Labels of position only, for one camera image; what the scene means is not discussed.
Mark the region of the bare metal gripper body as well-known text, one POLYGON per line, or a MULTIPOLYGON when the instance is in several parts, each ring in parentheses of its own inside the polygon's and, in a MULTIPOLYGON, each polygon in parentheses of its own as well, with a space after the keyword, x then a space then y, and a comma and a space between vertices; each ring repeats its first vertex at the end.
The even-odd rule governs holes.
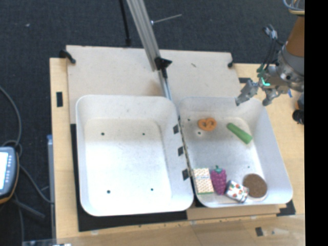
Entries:
POLYGON ((264 81, 274 88, 287 87, 298 92, 304 91, 304 76, 289 65, 269 66, 264 81))

